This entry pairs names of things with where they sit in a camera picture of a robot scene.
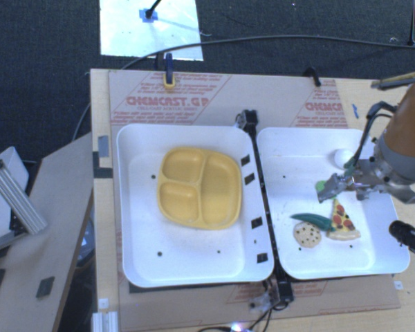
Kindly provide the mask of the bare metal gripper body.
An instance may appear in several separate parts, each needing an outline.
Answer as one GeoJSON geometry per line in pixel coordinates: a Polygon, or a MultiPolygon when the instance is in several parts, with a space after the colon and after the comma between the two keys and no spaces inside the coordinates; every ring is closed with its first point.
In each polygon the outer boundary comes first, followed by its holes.
{"type": "Polygon", "coordinates": [[[345,174],[350,176],[349,189],[355,191],[355,184],[376,187],[375,192],[389,194],[402,203],[415,203],[415,158],[394,156],[385,160],[372,156],[359,161],[350,160],[345,165],[345,174]]]}

